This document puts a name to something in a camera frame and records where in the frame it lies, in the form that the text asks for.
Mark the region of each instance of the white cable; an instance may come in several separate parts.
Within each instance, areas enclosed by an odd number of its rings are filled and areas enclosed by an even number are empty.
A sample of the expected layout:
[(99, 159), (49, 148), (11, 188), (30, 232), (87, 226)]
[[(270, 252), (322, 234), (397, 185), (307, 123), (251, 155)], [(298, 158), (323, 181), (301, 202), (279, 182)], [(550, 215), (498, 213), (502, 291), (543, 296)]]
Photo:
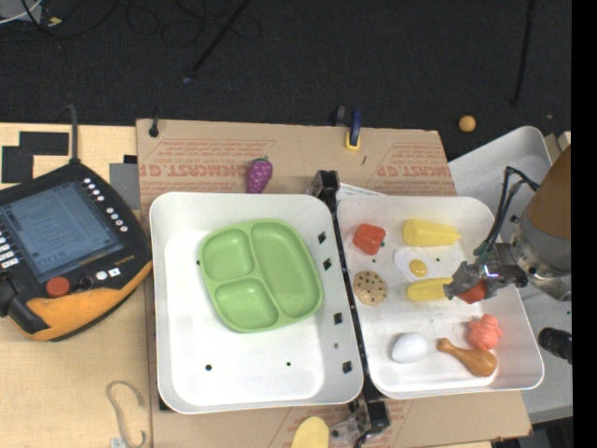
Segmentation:
[[(39, 7), (39, 4), (41, 4), (43, 1), (44, 0), (37, 0), (33, 5), (31, 5), (31, 7), (29, 8), (29, 11), (31, 12), (32, 10), (35, 10), (37, 7)], [(25, 17), (26, 15), (27, 15), (27, 12), (23, 11), (22, 13), (20, 13), (19, 15), (15, 15), (14, 17), (0, 20), (0, 25), (3, 23), (8, 23), (9, 21), (18, 20), (20, 17)]]

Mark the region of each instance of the screen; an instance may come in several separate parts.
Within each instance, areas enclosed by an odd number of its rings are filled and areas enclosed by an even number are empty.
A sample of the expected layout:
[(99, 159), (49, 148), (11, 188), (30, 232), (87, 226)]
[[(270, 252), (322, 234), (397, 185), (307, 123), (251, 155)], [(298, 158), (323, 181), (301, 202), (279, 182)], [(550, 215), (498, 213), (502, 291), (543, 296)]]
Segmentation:
[(123, 247), (75, 181), (3, 205), (0, 220), (40, 282)]

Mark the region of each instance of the white tray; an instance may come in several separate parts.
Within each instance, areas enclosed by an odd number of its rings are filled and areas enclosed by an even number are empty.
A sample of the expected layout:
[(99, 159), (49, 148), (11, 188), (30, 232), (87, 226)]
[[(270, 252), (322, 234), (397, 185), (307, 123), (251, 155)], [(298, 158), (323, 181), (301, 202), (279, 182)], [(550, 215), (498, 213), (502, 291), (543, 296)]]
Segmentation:
[[(263, 217), (280, 218), (303, 237), (324, 301), (293, 325), (237, 333), (219, 319), (202, 282), (199, 244), (211, 231)], [(153, 202), (149, 219), (158, 385), (170, 408), (208, 413), (345, 403), (358, 396), (363, 369), (324, 203), (307, 195), (170, 192)]]
[[(388, 296), (377, 306), (356, 300), (371, 380), (387, 397), (414, 399), (437, 395), (497, 390), (523, 390), (543, 379), (543, 360), (531, 331), (521, 297), (514, 286), (500, 289), (493, 298), (469, 305), (454, 298), (441, 301), (410, 301), (407, 286), (421, 280), (408, 269), (409, 261), (421, 259), (429, 268), (427, 277), (452, 276), (462, 260), (473, 262), (473, 250), (487, 236), (491, 210), (479, 200), (466, 197), (351, 196), (338, 210), (342, 240), (351, 282), (356, 273), (372, 270), (388, 284)], [(435, 220), (455, 227), (462, 238), (447, 247), (408, 247), (401, 228), (408, 218)], [(384, 244), (368, 256), (352, 243), (362, 223), (385, 229)], [(399, 263), (394, 252), (399, 251)], [(437, 339), (447, 337), (463, 348), (467, 322), (483, 314), (495, 315), (504, 335), (493, 349), (498, 367), (491, 377), (473, 375), (457, 358), (439, 352)], [(420, 332), (430, 343), (427, 357), (400, 364), (391, 359), (396, 337)]]

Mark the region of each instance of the yellow ball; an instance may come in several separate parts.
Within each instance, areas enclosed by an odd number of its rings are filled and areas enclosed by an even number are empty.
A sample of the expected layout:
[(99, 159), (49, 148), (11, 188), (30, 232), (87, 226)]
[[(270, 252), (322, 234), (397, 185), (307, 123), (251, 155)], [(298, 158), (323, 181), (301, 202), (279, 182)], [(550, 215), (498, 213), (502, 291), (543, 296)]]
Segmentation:
[(464, 131), (465, 133), (470, 133), (477, 127), (477, 122), (472, 116), (463, 116), (458, 121), (458, 127), (460, 131)]

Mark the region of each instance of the red emergency stop button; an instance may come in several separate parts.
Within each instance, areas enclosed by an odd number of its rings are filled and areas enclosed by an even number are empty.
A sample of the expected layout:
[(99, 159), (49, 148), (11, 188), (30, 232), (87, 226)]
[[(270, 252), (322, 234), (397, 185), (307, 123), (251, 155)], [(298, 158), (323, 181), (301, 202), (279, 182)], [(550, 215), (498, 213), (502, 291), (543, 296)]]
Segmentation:
[(51, 299), (56, 299), (71, 291), (71, 283), (66, 277), (52, 277), (46, 282), (46, 292)]

